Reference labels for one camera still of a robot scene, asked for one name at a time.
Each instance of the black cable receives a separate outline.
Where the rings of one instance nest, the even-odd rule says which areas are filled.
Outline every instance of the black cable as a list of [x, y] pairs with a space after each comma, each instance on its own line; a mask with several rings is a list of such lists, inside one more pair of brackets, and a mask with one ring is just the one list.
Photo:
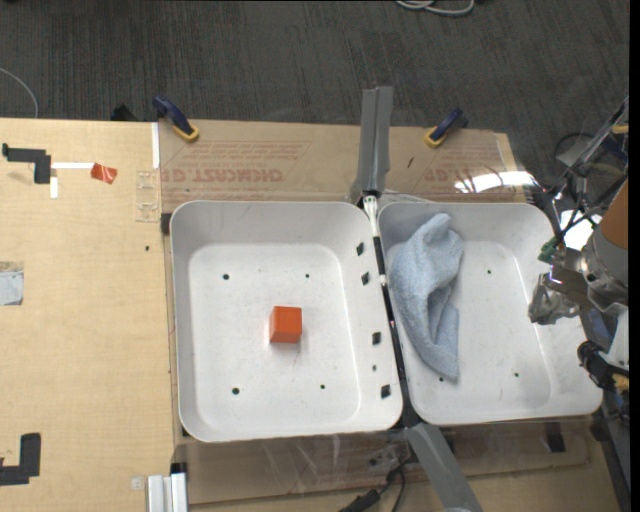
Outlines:
[[400, 475], [400, 492], [398, 493], [396, 502], [391, 509], [391, 512], [397, 512], [400, 504], [400, 499], [402, 498], [402, 494], [404, 493], [404, 488], [406, 485], [406, 478], [404, 476], [404, 471], [402, 470], [402, 468], [408, 460], [409, 459], [401, 462], [400, 465], [387, 473], [387, 476], [385, 477], [386, 483], [380, 488], [380, 490], [371, 489], [364, 496], [357, 496], [355, 500], [341, 509], [340, 512], [363, 512], [364, 510], [378, 503], [378, 501], [380, 501], [380, 496], [382, 496], [389, 489], [389, 487], [391, 487], [391, 484], [394, 482], [396, 475]]
[[[627, 181], [626, 175], [618, 178], [618, 180], [616, 180], [616, 182], [613, 185], [611, 185], [607, 190], [605, 190], [602, 194], [600, 194], [600, 196], [594, 201], [594, 204], [590, 208], [590, 210], [593, 210], [595, 208], [601, 208], [602, 207], [601, 204], [605, 201], [605, 199], [607, 199], [612, 193], [617, 192], [620, 189], [620, 187], [624, 185], [625, 181]], [[593, 221], [593, 219], [591, 218], [591, 215], [585, 214], [579, 219], [575, 218], [577, 211], [580, 208], [581, 198], [579, 198], [578, 201], [579, 202], [576, 206], [576, 209], [573, 210], [573, 213], [571, 214], [571, 219], [569, 219], [567, 226], [556, 235], [556, 247], [558, 244], [564, 241], [564, 237], [567, 234], [567, 232], [574, 226], [577, 226], [578, 224], [580, 224], [583, 220], [589, 221], [591, 226], [594, 228], [597, 226], [597, 223]]]
[[[566, 141], [568, 141], [571, 138], [575, 138], [575, 137], [585, 137], [585, 138], [593, 138], [594, 135], [592, 135], [591, 133], [583, 133], [583, 132], [572, 132], [572, 133], [568, 133], [567, 135], [563, 136], [562, 138], [560, 138], [560, 140], [558, 140], [558, 142], [556, 142], [556, 146], [553, 150], [553, 158], [557, 158], [558, 156], [558, 152], [560, 151], [560, 148], [562, 147], [562, 144], [564, 144]], [[623, 141], [623, 146], [622, 148], [616, 149], [614, 150], [612, 147], [610, 147], [607, 142], [610, 143], [615, 143], [615, 138], [613, 137], [613, 134], [609, 134], [609, 137], [611, 137], [611, 139], [605, 139], [605, 141], [603, 141], [602, 143], [602, 148], [608, 152], [611, 153], [613, 155], [615, 155], [616, 157], [624, 160], [625, 162], [628, 162], [629, 159], [629, 155], [627, 153], [627, 151], [625, 151], [624, 149], [624, 141]], [[562, 174], [560, 175], [560, 177], [550, 186], [550, 187], [546, 187], [544, 190], [545, 192], [555, 196], [556, 194], [558, 194], [562, 188], [564, 188], [564, 186], [566, 186], [566, 182], [568, 181], [569, 175], [571, 173], [571, 167], [567, 167]]]
[[[584, 138], [588, 138], [588, 139], [593, 139], [595, 137], [595, 135], [593, 135], [591, 133], [582, 133], [582, 132], [568, 133], [567, 135], [562, 137], [560, 140], [558, 140], [558, 142], [556, 142], [556, 146], [553, 149], [553, 158], [557, 158], [558, 157], [558, 152], [560, 151], [560, 148], [562, 147], [562, 144], [564, 144], [569, 139], [576, 138], [576, 137], [577, 138], [583, 138], [584, 137]], [[626, 151], [625, 142], [624, 141], [622, 142], [622, 146], [621, 147], [618, 147], [618, 144], [619, 144], [619, 142], [614, 137], [614, 134], [609, 132], [607, 137], [600, 143], [600, 149], [603, 150], [606, 153], [609, 153], [609, 154], [615, 156], [616, 158], [619, 158], [623, 162], [628, 162], [629, 154]], [[597, 162], [597, 161], [600, 160], [600, 158], [602, 158], [602, 156], [596, 157], [596, 158], [592, 157], [592, 158], [590, 158], [590, 160], [594, 161], [594, 162]]]
[[402, 499], [402, 495], [404, 494], [404, 488], [407, 483], [404, 477], [404, 471], [402, 471], [402, 466], [400, 466], [398, 470], [399, 470], [398, 474], [400, 475], [400, 492], [398, 492], [398, 497], [396, 498], [396, 502], [393, 504], [393, 508], [391, 509], [391, 512], [397, 512], [398, 509], [400, 508], [400, 500]]
[[578, 193], [578, 199], [576, 199], [576, 207], [571, 212], [571, 217], [569, 218], [569, 223], [567, 226], [571, 226], [573, 221], [576, 220], [576, 215], [578, 215], [578, 211], [580, 211], [580, 206], [582, 206], [582, 200], [584, 199], [584, 190], [581, 190]]

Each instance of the blue towel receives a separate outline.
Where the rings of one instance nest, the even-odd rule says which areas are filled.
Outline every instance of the blue towel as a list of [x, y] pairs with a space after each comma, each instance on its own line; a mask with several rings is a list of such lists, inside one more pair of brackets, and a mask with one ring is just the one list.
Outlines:
[[458, 310], [449, 304], [463, 242], [439, 213], [407, 241], [393, 261], [389, 285], [411, 343], [437, 372], [458, 376]]

